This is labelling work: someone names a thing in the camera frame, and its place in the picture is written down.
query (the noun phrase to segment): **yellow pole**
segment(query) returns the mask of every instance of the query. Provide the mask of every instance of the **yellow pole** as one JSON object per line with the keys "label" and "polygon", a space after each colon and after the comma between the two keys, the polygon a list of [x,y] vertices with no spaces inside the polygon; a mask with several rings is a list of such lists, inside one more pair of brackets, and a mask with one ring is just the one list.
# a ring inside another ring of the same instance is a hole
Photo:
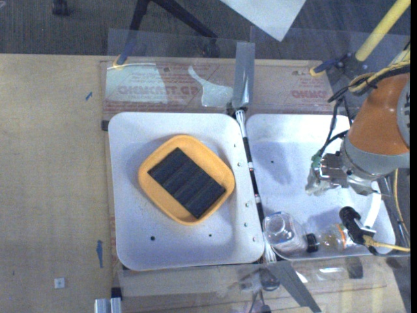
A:
{"label": "yellow pole", "polygon": [[366,58],[372,53],[379,42],[389,32],[392,26],[403,15],[406,9],[411,5],[411,0],[397,0],[386,13],[384,18],[379,22],[377,27],[373,30],[372,34],[362,44],[360,49],[355,53],[355,57],[358,61],[365,61]]}

